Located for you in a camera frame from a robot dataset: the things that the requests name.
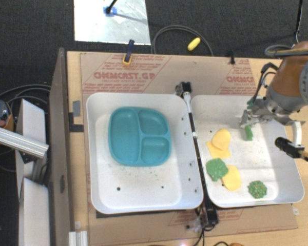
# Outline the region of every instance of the teal plate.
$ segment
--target teal plate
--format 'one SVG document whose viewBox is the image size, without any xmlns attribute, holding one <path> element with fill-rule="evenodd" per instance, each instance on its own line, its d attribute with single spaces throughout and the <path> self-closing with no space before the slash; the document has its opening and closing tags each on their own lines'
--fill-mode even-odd
<svg viewBox="0 0 308 246">
<path fill-rule="evenodd" d="M 112 157 L 128 166 L 158 166 L 171 153 L 168 122 L 153 109 L 116 109 L 109 120 L 108 142 Z"/>
</svg>

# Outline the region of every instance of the gray panel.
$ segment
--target gray panel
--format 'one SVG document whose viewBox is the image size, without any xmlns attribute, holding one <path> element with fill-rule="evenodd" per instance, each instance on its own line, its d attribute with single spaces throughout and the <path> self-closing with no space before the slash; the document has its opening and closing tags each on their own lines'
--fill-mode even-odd
<svg viewBox="0 0 308 246">
<path fill-rule="evenodd" d="M 51 151 L 51 216 L 54 220 L 51 234 L 56 245 L 69 245 L 69 232 L 73 230 L 72 200 L 69 199 L 69 125 L 67 80 L 64 49 L 59 49 L 49 96 L 50 151 Z"/>
</svg>

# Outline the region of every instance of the green toy vegetable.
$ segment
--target green toy vegetable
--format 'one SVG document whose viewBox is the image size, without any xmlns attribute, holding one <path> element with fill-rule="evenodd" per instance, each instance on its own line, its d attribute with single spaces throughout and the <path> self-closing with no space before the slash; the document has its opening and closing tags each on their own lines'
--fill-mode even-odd
<svg viewBox="0 0 308 246">
<path fill-rule="evenodd" d="M 221 158 L 211 159 L 205 166 L 207 173 L 213 181 L 217 181 L 228 173 L 228 168 Z"/>
<path fill-rule="evenodd" d="M 247 187 L 253 198 L 260 199 L 267 194 L 267 187 L 259 180 L 252 181 Z"/>
</svg>

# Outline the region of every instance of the yellow object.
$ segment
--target yellow object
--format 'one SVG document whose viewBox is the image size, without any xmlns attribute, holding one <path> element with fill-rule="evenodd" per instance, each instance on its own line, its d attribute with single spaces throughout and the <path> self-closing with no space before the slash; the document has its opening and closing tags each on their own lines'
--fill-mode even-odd
<svg viewBox="0 0 308 246">
<path fill-rule="evenodd" d="M 221 129 L 216 132 L 211 143 L 218 149 L 226 151 L 230 143 L 230 132 L 226 129 Z"/>
<path fill-rule="evenodd" d="M 128 62 L 125 61 L 125 57 L 126 57 L 126 56 L 127 56 L 127 54 L 124 55 L 124 57 L 123 57 L 123 59 L 122 59 L 122 64 L 125 65 L 125 66 L 129 66 L 129 65 L 131 64 L 132 55 L 130 56 Z"/>
<path fill-rule="evenodd" d="M 241 176 L 238 169 L 233 165 L 226 165 L 228 168 L 228 173 L 223 176 L 222 182 L 225 187 L 230 191 L 235 191 L 241 187 Z"/>
<path fill-rule="evenodd" d="M 187 49 L 189 51 L 192 51 L 195 49 L 195 47 L 197 47 L 199 45 L 199 43 L 201 42 L 201 39 L 199 37 L 196 37 L 195 39 L 193 39 L 187 46 Z"/>
<path fill-rule="evenodd" d="M 224 159 L 224 158 L 229 158 L 232 156 L 229 149 L 227 150 L 218 149 L 216 146 L 212 144 L 211 141 L 207 142 L 206 146 L 209 149 L 212 158 Z"/>
</svg>

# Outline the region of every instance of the yellow toy slice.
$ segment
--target yellow toy slice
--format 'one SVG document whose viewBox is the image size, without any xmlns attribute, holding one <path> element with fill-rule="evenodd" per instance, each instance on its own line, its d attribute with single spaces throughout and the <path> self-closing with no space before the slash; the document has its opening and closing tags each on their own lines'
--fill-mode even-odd
<svg viewBox="0 0 308 246">
<path fill-rule="evenodd" d="M 241 176 L 238 169 L 233 165 L 226 165 L 228 168 L 228 173 L 223 176 L 222 182 L 225 187 L 230 191 L 235 191 L 241 187 Z"/>
<path fill-rule="evenodd" d="M 216 132 L 212 138 L 212 144 L 220 150 L 227 150 L 230 143 L 230 132 L 226 129 L 221 129 Z"/>
<path fill-rule="evenodd" d="M 212 158 L 224 159 L 224 158 L 229 158 L 232 156 L 229 149 L 227 150 L 218 149 L 216 146 L 212 144 L 211 141 L 207 142 L 206 146 L 209 149 Z"/>
</svg>

